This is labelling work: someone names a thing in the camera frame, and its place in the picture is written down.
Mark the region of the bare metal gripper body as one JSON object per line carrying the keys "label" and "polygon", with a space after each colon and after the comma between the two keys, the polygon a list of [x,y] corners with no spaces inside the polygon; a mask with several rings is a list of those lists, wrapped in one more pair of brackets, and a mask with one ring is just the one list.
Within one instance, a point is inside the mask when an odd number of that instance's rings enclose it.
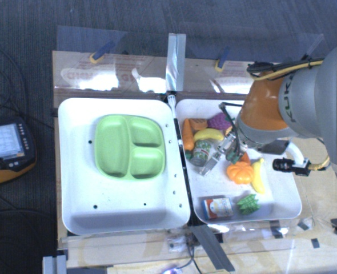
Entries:
{"label": "bare metal gripper body", "polygon": [[237,138],[234,134],[230,133],[227,138],[230,144],[225,153],[226,160],[230,163],[238,162],[247,150],[247,143],[241,138]]}

